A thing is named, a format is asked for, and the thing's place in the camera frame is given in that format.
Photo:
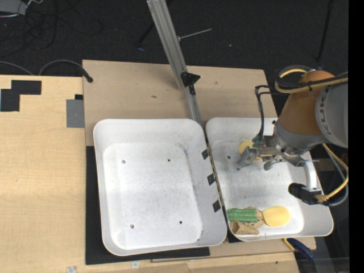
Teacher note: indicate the tan toy biscuit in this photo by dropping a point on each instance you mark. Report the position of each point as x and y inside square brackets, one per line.
[247, 228]

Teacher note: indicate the green ridged toy vegetable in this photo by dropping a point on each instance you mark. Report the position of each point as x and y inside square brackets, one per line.
[241, 215]

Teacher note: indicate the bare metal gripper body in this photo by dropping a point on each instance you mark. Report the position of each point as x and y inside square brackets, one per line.
[277, 151]

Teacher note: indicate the yellow oval toy food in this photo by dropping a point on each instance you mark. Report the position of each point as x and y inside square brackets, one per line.
[276, 216]

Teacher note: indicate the white plastic tray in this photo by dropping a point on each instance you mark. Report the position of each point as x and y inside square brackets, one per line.
[261, 186]
[150, 195]

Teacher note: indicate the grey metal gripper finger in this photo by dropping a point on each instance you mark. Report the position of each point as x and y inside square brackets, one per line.
[272, 163]
[248, 156]

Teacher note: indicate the brown cardboard board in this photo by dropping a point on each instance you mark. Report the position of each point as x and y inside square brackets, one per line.
[136, 92]

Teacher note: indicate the yellow round toy food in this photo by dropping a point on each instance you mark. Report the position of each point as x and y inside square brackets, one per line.
[245, 146]

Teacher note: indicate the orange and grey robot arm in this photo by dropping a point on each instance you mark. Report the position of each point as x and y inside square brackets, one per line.
[301, 109]

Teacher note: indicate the black cylinder on white bracket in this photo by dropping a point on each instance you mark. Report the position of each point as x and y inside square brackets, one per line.
[302, 192]

